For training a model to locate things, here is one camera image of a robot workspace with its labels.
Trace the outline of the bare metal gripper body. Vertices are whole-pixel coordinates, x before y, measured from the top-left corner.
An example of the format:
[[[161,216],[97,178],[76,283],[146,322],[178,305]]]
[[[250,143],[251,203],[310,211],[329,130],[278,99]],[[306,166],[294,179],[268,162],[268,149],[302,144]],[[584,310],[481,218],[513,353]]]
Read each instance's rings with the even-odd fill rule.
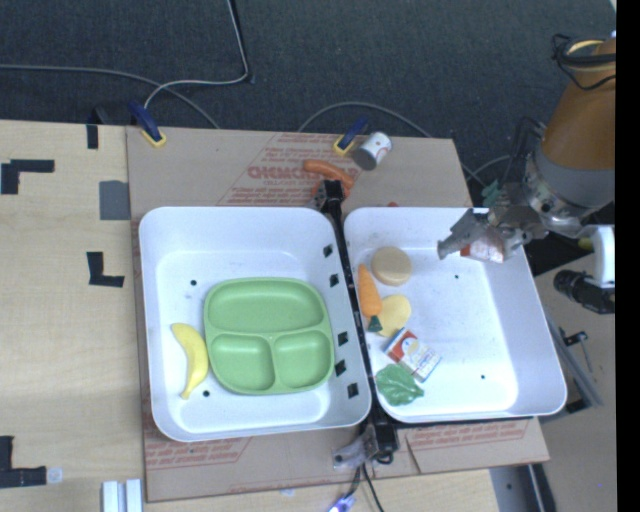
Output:
[[[578,238],[595,206],[570,199],[544,176],[538,167],[526,167],[520,181],[508,181],[489,207],[489,221],[496,228],[519,229],[526,240],[554,232]]]

